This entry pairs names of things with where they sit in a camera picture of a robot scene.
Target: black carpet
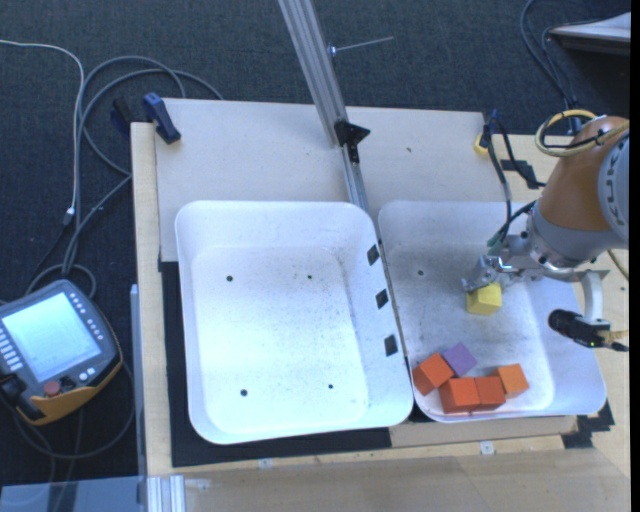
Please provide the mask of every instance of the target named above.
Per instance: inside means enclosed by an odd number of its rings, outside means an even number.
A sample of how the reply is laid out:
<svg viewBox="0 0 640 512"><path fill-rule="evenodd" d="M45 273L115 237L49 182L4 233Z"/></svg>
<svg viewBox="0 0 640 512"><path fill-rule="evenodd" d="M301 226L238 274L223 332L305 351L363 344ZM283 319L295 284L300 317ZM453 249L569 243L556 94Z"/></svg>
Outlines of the black carpet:
<svg viewBox="0 0 640 512"><path fill-rule="evenodd" d="M526 2L501 0L324 0L317 2L325 35L336 47L393 36L378 45L338 52L335 65L348 105L490 113L497 109L512 133L532 134L564 109L558 89L527 52L519 32ZM540 1L527 27L535 40L552 25L629 11L630 0ZM310 103L276 0L167 0L110 2L0 2L0 39L63 47L86 74L109 59L144 56L214 85L228 100ZM597 114L629 117L628 56L567 50L550 54L570 83L576 104ZM79 75L59 52L0 45L0 299L22 296L34 274L62 262L70 232L56 241L73 191L72 119ZM96 75L90 98L117 77L145 66L118 62ZM185 80L189 97L212 98ZM87 128L113 162L128 169L127 140L109 119L116 97L144 119L141 99L154 91L178 96L162 74L133 78L95 104ZM85 143L81 161L81 212L86 216L124 177ZM129 291L136 282L133 206L127 185L98 211L83 232L75 258L97 279L96 303L131 362ZM87 286L84 274L71 277ZM127 420L131 390L126 373L84 410L42 429L56 452L90 452L109 442ZM21 437L0 408L0 485L131 475L137 472L135 429L99 456L70 468Z"/></svg>

